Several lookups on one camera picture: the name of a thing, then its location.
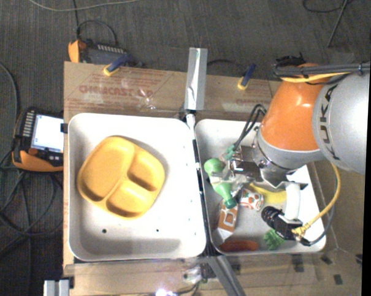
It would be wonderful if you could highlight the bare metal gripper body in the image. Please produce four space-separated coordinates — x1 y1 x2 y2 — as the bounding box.
228 145 311 191

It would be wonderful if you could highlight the yellow divided plate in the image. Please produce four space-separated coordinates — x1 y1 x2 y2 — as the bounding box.
74 134 169 222

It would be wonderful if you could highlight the white plastic tray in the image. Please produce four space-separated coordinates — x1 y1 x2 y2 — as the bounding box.
54 112 213 267
188 118 332 260

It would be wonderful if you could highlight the orange sausage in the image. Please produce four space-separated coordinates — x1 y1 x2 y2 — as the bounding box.
218 238 259 254

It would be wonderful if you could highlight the brown cardboard board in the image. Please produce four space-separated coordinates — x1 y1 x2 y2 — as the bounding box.
53 61 370 296

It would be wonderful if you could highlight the green bottle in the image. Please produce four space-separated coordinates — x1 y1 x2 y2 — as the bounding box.
201 157 240 210

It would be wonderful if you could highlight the white can with orange print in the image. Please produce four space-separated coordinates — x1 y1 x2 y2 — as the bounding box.
239 187 266 212

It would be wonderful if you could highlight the yellow banana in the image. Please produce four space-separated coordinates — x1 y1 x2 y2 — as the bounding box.
248 181 288 205

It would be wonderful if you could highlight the green broccoli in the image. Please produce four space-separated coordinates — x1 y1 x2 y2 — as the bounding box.
261 228 286 252

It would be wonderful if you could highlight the brown and white carton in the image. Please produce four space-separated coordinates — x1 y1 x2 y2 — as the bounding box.
216 200 240 238

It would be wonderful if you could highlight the black cylinder on white bracket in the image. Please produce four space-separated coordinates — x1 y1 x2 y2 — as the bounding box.
259 181 309 242

